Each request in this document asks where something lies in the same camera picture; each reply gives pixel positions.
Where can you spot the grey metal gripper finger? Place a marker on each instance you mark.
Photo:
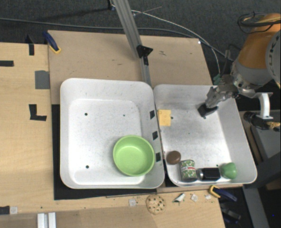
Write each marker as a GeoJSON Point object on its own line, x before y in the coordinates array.
{"type": "Point", "coordinates": [217, 103]}
{"type": "Point", "coordinates": [210, 95]}

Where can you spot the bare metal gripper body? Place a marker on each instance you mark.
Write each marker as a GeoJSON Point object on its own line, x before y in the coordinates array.
{"type": "Point", "coordinates": [228, 88]}

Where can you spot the black cube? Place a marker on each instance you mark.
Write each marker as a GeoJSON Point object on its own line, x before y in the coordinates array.
{"type": "Point", "coordinates": [205, 111]}

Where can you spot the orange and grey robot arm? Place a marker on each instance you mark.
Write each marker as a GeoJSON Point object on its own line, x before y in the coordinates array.
{"type": "Point", "coordinates": [254, 49]}

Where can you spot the white plastic tray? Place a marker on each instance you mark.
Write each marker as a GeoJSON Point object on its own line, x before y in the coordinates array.
{"type": "Point", "coordinates": [202, 141]}
{"type": "Point", "coordinates": [95, 139]}

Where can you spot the yellow cheese slice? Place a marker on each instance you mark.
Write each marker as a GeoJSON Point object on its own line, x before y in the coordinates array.
{"type": "Point", "coordinates": [164, 118]}

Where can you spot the green pepper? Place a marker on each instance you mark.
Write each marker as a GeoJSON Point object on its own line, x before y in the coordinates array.
{"type": "Point", "coordinates": [228, 170]}

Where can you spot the brown round biscuit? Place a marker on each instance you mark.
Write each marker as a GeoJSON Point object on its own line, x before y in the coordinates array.
{"type": "Point", "coordinates": [173, 157]}

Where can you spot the black can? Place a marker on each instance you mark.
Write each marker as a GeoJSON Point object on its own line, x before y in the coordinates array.
{"type": "Point", "coordinates": [210, 174]}

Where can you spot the green and white can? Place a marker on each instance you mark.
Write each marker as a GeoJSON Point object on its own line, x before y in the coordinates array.
{"type": "Point", "coordinates": [187, 171]}

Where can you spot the green bowl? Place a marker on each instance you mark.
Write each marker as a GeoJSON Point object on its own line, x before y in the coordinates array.
{"type": "Point", "coordinates": [133, 155]}

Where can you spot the white and green packet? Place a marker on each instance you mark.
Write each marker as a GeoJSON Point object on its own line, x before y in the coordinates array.
{"type": "Point", "coordinates": [179, 197]}

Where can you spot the chocolate chip cookie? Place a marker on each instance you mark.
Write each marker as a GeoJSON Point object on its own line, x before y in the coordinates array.
{"type": "Point", "coordinates": [156, 204]}

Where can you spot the brown cardboard board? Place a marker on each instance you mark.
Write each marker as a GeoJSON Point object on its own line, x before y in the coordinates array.
{"type": "Point", "coordinates": [95, 56]}

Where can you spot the black cylinder on white bracket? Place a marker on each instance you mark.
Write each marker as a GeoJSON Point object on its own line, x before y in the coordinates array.
{"type": "Point", "coordinates": [265, 106]}

